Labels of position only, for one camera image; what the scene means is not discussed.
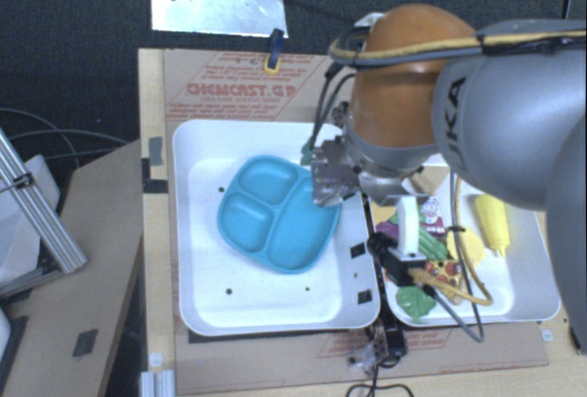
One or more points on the blue divided plate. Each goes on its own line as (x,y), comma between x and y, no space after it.
(293,230)

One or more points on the brown cardboard board red print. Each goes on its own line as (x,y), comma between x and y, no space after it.
(238,92)

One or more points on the yellow round toy slice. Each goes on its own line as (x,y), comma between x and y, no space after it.
(472,248)

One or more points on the thin black rod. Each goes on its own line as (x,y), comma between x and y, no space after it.
(379,290)

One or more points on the red and white packet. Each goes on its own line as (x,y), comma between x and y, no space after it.
(432,214)

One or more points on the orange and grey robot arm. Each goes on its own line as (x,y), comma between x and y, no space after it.
(495,124)

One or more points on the toy pizza slice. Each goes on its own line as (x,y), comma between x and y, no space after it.
(447,271)

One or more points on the green toy lettuce leaf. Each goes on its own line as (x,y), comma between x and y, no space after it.
(415,301)

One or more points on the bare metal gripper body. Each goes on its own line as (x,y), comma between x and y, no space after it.
(337,170)

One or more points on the white plastic tray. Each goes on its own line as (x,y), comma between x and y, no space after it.
(518,285)
(206,294)

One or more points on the yellow squeeze bottle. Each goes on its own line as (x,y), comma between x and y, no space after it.
(493,221)

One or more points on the green ribbed toy vegetable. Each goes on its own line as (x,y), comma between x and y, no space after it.
(432,246)

